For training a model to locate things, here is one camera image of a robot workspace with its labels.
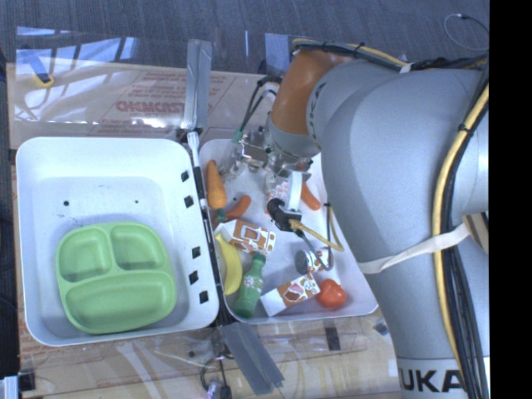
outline metal can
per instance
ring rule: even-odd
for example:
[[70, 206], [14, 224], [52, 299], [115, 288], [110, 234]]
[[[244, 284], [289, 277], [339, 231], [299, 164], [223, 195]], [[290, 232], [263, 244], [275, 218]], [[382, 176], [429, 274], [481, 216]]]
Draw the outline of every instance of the metal can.
[[[319, 257], [322, 259], [322, 251], [318, 250], [317, 253], [319, 253]], [[302, 275], [306, 274], [307, 272], [325, 269], [323, 265], [319, 263], [319, 260], [316, 258], [316, 254], [309, 249], [300, 249], [295, 255], [294, 262], [296, 265], [296, 270]]]

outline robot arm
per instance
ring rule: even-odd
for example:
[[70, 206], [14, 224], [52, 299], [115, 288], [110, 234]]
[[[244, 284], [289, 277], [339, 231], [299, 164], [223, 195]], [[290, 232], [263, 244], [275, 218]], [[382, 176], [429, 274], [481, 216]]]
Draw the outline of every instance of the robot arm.
[[[267, 124], [285, 158], [321, 152], [329, 201], [361, 267], [488, 210], [483, 72], [402, 72], [400, 62], [377, 60], [384, 62], [300, 50]], [[387, 320], [404, 398], [489, 396], [489, 258], [470, 236], [367, 281]], [[457, 288], [466, 303], [456, 301]], [[458, 316], [462, 305], [467, 318]]]

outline white and brown carton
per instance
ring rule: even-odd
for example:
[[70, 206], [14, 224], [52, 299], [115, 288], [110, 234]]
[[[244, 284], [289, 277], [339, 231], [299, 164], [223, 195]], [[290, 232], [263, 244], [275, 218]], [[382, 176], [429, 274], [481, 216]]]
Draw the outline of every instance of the white and brown carton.
[[287, 308], [304, 302], [320, 292], [318, 283], [312, 274], [306, 273], [288, 283], [261, 296], [264, 309], [268, 316], [274, 316]]
[[259, 252], [268, 255], [275, 245], [273, 231], [240, 219], [219, 224], [214, 231], [214, 236], [216, 234], [221, 234], [222, 239], [236, 249], [250, 254]]

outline white tray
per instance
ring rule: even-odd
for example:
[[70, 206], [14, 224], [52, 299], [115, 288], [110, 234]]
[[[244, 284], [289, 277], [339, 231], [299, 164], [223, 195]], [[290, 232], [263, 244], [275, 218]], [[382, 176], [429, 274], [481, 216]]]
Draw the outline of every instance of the white tray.
[[[223, 167], [226, 158], [230, 155], [231, 140], [215, 139], [206, 142], [199, 150], [199, 158], [202, 167], [205, 169], [209, 160], [215, 160], [218, 167]], [[309, 189], [319, 198], [320, 202], [327, 202], [327, 193], [323, 185], [321, 158], [318, 155], [313, 158], [313, 164], [310, 172], [312, 173], [307, 184]], [[227, 208], [236, 204], [234, 198], [238, 199], [242, 195], [251, 196], [252, 202], [248, 210], [244, 213], [242, 220], [256, 224], [260, 227], [275, 232], [275, 246], [273, 252], [268, 255], [268, 260], [264, 265], [264, 290], [266, 293], [277, 286], [289, 282], [301, 276], [294, 264], [294, 255], [300, 249], [308, 249], [308, 246], [295, 234], [291, 232], [280, 231], [266, 213], [266, 204], [268, 196], [264, 193], [265, 171], [260, 170], [257, 173], [251, 173], [245, 169], [235, 180], [225, 183], [225, 189], [228, 197]], [[303, 202], [300, 206], [303, 214], [302, 222], [310, 229], [318, 232], [322, 236], [327, 235], [327, 213], [326, 207], [313, 211], [310, 210]], [[231, 313], [235, 318], [249, 323], [272, 323], [287, 322], [293, 320], [311, 320], [321, 318], [339, 318], [347, 316], [362, 316], [372, 313], [377, 308], [377, 300], [373, 296], [369, 285], [360, 271], [355, 258], [353, 257], [342, 231], [335, 221], [338, 237], [345, 248], [345, 251], [334, 252], [335, 264], [330, 271], [319, 271], [314, 273], [318, 282], [325, 278], [332, 278], [342, 285], [347, 293], [347, 301], [339, 308], [325, 308], [317, 300], [309, 299], [292, 308], [289, 308], [277, 316], [269, 317], [262, 307], [261, 302], [257, 305], [255, 315], [250, 319], [242, 319], [238, 315]], [[307, 235], [313, 245], [318, 249], [323, 246], [317, 239]], [[218, 242], [215, 241], [217, 254], [219, 256], [220, 272], [224, 279], [224, 261], [220, 257]], [[239, 252], [243, 261], [244, 272], [251, 267], [251, 254]], [[238, 293], [225, 296], [229, 310], [231, 310]]]
[[[30, 139], [17, 152], [17, 192], [26, 323], [39, 342], [66, 346], [176, 333], [204, 328], [216, 318], [219, 299], [192, 165], [182, 145], [165, 139]], [[117, 221], [148, 224], [159, 233], [174, 265], [177, 304], [167, 318], [145, 328], [86, 334], [63, 310], [56, 247], [75, 228]], [[196, 248], [199, 255], [193, 257]]]

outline green bottle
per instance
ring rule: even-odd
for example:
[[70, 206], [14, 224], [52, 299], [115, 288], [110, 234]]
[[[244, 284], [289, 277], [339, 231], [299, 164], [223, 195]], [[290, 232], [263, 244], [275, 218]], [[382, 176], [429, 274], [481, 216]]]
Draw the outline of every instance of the green bottle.
[[242, 277], [239, 297], [233, 306], [234, 312], [242, 318], [251, 318], [255, 313], [260, 294], [263, 292], [263, 266], [265, 263], [266, 258], [260, 253], [255, 253], [251, 269]]

